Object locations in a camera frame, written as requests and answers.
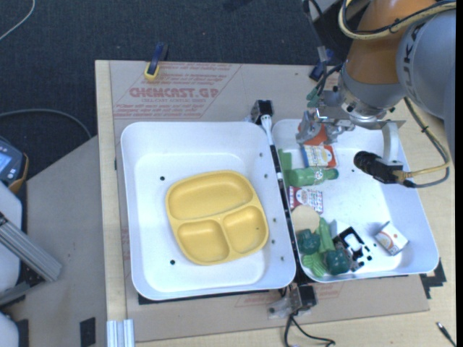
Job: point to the green bottle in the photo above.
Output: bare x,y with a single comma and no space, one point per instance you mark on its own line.
305,176

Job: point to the light green pea pod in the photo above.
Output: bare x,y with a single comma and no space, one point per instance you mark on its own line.
314,264

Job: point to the white and orange carton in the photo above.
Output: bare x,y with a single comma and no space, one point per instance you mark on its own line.
390,240

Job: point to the red and white packet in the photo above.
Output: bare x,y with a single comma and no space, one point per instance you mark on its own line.
305,198

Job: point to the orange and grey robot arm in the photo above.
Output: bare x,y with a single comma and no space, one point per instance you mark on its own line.
390,42

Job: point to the pale yellow round biscuit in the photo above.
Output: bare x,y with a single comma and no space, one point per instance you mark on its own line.
304,217

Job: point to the brown cardboard board red print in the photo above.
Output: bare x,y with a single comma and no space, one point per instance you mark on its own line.
224,320

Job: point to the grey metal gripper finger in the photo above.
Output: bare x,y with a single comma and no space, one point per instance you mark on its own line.
305,130
334,130

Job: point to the white plastic tray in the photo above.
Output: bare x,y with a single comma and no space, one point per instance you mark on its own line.
361,201
152,230

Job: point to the thin black and white rod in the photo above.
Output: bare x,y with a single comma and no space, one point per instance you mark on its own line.
278,172

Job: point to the red white and blue carton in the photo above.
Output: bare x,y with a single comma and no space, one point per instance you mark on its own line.
320,156

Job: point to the yellow divided plate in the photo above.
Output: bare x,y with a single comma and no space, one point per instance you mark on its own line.
210,197

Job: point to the dark green broccoli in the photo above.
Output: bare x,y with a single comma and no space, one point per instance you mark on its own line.
308,241

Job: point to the light green tall vegetable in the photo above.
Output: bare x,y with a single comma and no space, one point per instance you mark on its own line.
326,235

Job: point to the black cylinder on white bracket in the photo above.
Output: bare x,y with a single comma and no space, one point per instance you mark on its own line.
367,163

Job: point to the orange toy piece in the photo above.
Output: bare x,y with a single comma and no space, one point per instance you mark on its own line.
320,136

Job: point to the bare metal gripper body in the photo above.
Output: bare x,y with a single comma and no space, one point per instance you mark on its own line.
336,108

